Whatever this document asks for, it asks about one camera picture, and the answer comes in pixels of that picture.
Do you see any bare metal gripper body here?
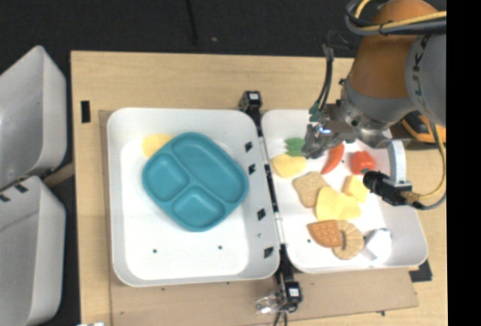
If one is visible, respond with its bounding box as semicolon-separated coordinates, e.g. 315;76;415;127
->
302;100;394;160

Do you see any orange carrot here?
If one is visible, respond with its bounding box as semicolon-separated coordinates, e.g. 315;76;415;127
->
320;142;346;176

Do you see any red bell pepper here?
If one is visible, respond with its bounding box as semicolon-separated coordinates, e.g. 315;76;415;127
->
349;150;377;176

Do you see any yellow cheese wedge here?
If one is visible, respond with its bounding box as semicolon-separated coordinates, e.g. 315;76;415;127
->
341;174;371;204

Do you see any yellow pineapple with green leaves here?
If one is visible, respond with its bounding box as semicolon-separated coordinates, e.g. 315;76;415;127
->
271;137;308;180

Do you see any tan bread slice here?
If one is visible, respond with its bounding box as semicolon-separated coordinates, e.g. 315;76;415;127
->
292;171;332;209

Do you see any yellow heart-shaped chip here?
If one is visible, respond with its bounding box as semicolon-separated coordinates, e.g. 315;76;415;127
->
315;186;362;222

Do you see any thin black rod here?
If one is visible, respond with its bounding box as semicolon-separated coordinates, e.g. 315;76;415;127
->
250;106;292;285

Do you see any orange waffle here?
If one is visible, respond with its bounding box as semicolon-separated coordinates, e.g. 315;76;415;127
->
307;219;345;249

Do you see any tan round biscuit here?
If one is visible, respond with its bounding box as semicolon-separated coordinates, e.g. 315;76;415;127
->
331;219;366;261

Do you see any white cube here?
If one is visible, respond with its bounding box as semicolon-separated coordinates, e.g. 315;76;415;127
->
360;228;393;262

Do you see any white plastic tray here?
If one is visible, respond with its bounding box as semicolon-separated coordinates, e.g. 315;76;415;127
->
106;107;281;288
259;108;430;275

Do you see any blue divided plate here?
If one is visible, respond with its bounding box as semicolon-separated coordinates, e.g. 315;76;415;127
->
141;131;250;233

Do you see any yellow round chip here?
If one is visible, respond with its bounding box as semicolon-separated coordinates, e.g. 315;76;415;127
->
141;133;175;158

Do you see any black cylinder on white bracket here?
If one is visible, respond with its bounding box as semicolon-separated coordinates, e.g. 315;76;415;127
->
362;139;413;207

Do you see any black block with wires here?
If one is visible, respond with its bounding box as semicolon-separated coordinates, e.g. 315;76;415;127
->
237;89;263;112
280;280;304;305

